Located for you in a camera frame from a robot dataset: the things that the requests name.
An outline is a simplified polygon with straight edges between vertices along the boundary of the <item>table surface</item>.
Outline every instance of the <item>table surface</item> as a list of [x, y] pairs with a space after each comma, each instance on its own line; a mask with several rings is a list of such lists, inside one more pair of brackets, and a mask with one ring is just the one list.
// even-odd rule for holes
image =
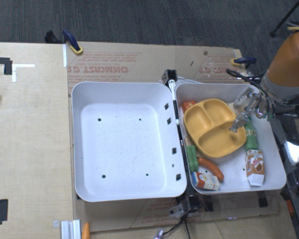
[[[17, 81], [0, 65], [0, 199], [8, 219], [0, 238], [60, 238], [53, 222], [73, 220], [68, 78], [62, 44], [0, 43], [0, 57], [17, 68]], [[276, 215], [188, 224], [191, 238], [295, 239], [287, 206]], [[93, 239], [150, 239], [157, 227], [92, 233]], [[185, 225], [167, 238], [187, 238]]]

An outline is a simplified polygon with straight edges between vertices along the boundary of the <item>hot dog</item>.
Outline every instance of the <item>hot dog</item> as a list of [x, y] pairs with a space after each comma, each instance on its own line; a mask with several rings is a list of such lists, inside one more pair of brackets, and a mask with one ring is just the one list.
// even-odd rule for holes
[[213, 175], [217, 176], [218, 180], [221, 182], [224, 180], [224, 174], [220, 171], [220, 169], [211, 161], [207, 160], [203, 157], [197, 158], [198, 164], [207, 168]]

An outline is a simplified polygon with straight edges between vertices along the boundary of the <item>yellow plate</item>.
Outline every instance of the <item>yellow plate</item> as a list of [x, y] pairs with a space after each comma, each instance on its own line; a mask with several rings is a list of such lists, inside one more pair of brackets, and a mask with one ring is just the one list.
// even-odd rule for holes
[[188, 135], [204, 155], [211, 158], [226, 156], [246, 142], [243, 127], [237, 133], [229, 130], [236, 118], [231, 108], [220, 99], [207, 99], [188, 108], [184, 124]]

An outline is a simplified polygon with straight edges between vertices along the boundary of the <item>brown and white carton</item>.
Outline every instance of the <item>brown and white carton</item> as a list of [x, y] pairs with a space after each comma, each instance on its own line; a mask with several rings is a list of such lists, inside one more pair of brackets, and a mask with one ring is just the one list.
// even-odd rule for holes
[[264, 155], [261, 150], [246, 152], [246, 173], [251, 186], [262, 186], [265, 178]]

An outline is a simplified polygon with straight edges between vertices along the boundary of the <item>white plastic container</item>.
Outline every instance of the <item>white plastic container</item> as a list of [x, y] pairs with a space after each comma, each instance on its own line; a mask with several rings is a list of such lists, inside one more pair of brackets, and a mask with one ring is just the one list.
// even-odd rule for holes
[[[182, 136], [183, 101], [218, 98], [233, 103], [245, 84], [180, 84], [176, 89]], [[75, 188], [88, 202], [180, 196], [187, 186], [183, 156], [169, 88], [160, 83], [82, 82], [72, 91]], [[264, 152], [263, 187], [251, 187], [245, 171], [245, 150], [213, 162], [225, 179], [219, 191], [200, 194], [276, 190], [286, 173], [270, 123], [253, 118]], [[210, 173], [199, 168], [201, 173]]]

